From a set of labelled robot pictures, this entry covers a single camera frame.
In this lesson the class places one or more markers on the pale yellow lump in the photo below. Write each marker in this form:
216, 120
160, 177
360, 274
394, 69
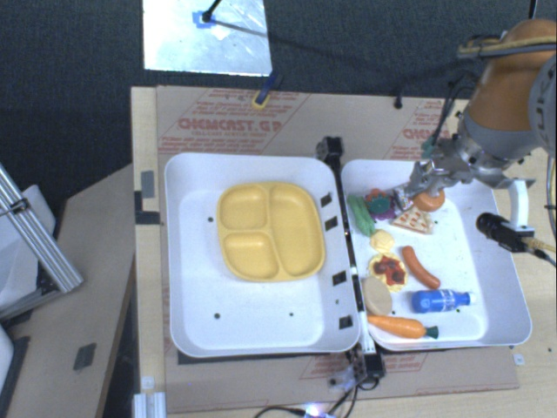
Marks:
382, 241

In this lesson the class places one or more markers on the yellow divided plate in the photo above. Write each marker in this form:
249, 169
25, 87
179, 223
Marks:
287, 233

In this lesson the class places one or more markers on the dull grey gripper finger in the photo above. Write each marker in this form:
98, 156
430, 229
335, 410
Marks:
440, 184
421, 179

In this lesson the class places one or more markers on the thin black and white rod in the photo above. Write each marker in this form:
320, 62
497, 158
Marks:
350, 242

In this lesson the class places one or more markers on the brown cardboard board red print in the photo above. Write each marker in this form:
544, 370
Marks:
243, 386

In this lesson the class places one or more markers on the pizza slice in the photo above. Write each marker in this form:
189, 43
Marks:
413, 221

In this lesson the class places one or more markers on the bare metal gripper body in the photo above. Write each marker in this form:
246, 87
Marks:
472, 163

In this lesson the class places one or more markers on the white plastic tray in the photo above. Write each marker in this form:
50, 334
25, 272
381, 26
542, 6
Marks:
261, 316
474, 268

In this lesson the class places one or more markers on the green pea pod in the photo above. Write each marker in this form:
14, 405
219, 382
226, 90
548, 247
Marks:
362, 216

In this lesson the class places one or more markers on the beige round biscuit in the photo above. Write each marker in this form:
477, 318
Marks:
377, 296

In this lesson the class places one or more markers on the yellow tart with red topping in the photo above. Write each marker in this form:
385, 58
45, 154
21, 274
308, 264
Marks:
388, 270

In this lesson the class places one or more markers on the blue bottle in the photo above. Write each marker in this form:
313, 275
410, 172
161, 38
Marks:
437, 301

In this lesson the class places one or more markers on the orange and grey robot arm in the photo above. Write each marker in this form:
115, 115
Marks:
500, 89

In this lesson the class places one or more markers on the black cylinder on white bracket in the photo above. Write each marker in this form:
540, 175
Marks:
500, 229

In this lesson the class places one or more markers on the orange carrot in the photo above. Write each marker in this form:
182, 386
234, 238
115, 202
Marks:
398, 325

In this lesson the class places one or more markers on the orange red sausage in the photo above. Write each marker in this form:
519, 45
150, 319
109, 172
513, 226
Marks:
420, 267

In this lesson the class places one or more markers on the small white printed packet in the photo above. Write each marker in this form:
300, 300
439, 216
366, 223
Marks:
400, 198

